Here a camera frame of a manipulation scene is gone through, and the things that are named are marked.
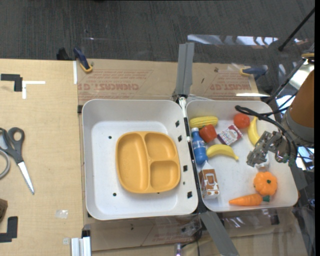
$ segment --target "scissors blade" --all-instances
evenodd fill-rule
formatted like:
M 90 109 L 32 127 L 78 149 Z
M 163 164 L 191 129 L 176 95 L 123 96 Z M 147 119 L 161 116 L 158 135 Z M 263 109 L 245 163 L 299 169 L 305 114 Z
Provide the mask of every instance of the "scissors blade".
M 18 166 L 20 168 L 20 171 L 22 172 L 22 175 L 23 175 L 23 178 L 25 180 L 25 183 L 27 184 L 27 186 L 28 186 L 29 190 L 31 191 L 32 195 L 34 195 L 35 194 L 34 187 L 32 186 L 31 179 L 30 179 L 30 176 L 28 174 L 25 162 L 22 161 L 22 162 L 18 163 Z

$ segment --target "tomato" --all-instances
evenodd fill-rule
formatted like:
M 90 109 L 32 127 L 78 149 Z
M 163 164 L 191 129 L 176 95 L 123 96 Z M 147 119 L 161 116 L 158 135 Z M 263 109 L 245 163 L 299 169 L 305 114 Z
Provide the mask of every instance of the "tomato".
M 216 129 L 212 124 L 208 124 L 201 128 L 199 135 L 206 143 L 214 140 L 218 136 Z
M 250 117 L 244 113 L 238 113 L 233 117 L 233 123 L 238 129 L 247 128 L 250 126 Z

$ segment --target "corn cob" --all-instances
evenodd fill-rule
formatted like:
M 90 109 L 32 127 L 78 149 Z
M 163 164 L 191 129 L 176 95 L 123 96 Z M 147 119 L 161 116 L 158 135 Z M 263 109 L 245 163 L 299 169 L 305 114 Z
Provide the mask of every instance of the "corn cob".
M 201 129 L 204 126 L 207 125 L 217 125 L 218 118 L 216 116 L 201 116 L 201 117 L 195 117 L 190 119 L 189 126 L 190 128 L 198 127 Z

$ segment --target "carrot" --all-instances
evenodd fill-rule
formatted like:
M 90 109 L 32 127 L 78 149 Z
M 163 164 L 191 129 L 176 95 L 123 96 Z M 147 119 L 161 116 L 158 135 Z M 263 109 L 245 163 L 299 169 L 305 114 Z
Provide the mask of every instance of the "carrot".
M 262 197 L 259 194 L 248 194 L 230 200 L 229 204 L 237 206 L 258 206 L 262 201 L 269 202 L 270 196 Z

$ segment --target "orange pumpkin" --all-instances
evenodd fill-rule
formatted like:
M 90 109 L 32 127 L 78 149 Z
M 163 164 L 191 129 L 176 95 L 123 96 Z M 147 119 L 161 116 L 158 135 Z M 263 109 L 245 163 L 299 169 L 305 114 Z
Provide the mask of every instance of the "orange pumpkin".
M 269 171 L 258 172 L 253 180 L 255 190 L 262 196 L 272 196 L 278 188 L 278 181 Z

